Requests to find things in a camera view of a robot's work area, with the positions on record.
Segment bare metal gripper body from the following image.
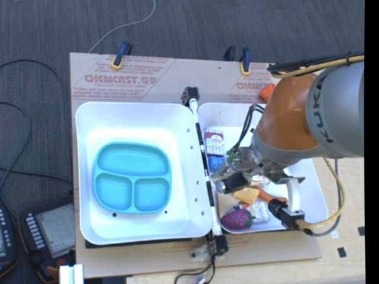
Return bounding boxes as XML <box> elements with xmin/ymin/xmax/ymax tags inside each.
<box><xmin>227</xmin><ymin>146</ymin><xmax>285</xmax><ymax>183</ymax></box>

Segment blue rounded toy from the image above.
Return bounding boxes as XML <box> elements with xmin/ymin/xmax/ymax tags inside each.
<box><xmin>207</xmin><ymin>154</ymin><xmax>225</xmax><ymax>173</ymax></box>

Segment black can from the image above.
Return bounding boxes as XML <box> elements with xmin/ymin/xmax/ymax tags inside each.
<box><xmin>216</xmin><ymin>172</ymin><xmax>253</xmax><ymax>195</ymax></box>

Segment white and orange toy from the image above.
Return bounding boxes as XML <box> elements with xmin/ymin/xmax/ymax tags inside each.
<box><xmin>251</xmin><ymin>174</ymin><xmax>271</xmax><ymax>186</ymax></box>

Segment red and white carton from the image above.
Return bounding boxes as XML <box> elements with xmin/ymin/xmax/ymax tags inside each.
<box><xmin>204</xmin><ymin>128</ymin><xmax>225</xmax><ymax>157</ymax></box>

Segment yellow cheese wedge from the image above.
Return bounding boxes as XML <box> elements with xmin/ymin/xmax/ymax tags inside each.
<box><xmin>232</xmin><ymin>187</ymin><xmax>261</xmax><ymax>205</ymax></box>

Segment thin black and white rod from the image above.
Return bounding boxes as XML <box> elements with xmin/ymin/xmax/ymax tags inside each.
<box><xmin>188</xmin><ymin>98</ymin><xmax>223</xmax><ymax>237</ymax></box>

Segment orange carrot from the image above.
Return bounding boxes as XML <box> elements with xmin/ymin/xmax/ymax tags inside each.
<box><xmin>256</xmin><ymin>187</ymin><xmax>289</xmax><ymax>204</ymax></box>

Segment white plastic tray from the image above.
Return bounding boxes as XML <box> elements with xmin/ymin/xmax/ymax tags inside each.
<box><xmin>197</xmin><ymin>102</ymin><xmax>329</xmax><ymax>234</ymax></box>
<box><xmin>75</xmin><ymin>101</ymin><xmax>214</xmax><ymax>246</ymax></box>

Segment purple grapes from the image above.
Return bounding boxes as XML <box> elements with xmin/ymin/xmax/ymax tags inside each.
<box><xmin>220</xmin><ymin>208</ymin><xmax>256</xmax><ymax>231</ymax></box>

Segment white printed packet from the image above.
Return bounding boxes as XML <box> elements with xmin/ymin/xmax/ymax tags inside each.
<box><xmin>249</xmin><ymin>201</ymin><xmax>271</xmax><ymax>223</ymax></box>

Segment orange block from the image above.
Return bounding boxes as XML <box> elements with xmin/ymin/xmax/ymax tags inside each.
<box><xmin>260</xmin><ymin>83</ymin><xmax>277</xmax><ymax>102</ymax></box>

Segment blue divided plate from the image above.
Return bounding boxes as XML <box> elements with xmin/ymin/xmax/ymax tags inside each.
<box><xmin>94</xmin><ymin>141</ymin><xmax>173</xmax><ymax>215</ymax></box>

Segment brown cardboard board red print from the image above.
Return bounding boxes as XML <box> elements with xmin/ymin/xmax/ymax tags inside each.
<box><xmin>69</xmin><ymin>51</ymin><xmax>322</xmax><ymax>279</ymax></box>

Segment black cylinder on white bracket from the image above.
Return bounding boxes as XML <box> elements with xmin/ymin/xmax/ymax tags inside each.
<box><xmin>268</xmin><ymin>177</ymin><xmax>306</xmax><ymax>231</ymax></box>

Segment black block with thin wires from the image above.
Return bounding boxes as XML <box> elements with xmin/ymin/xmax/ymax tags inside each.
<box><xmin>181</xmin><ymin>86</ymin><xmax>200</xmax><ymax>106</ymax></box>
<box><xmin>213</xmin><ymin>235</ymin><xmax>230</xmax><ymax>255</ymax></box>

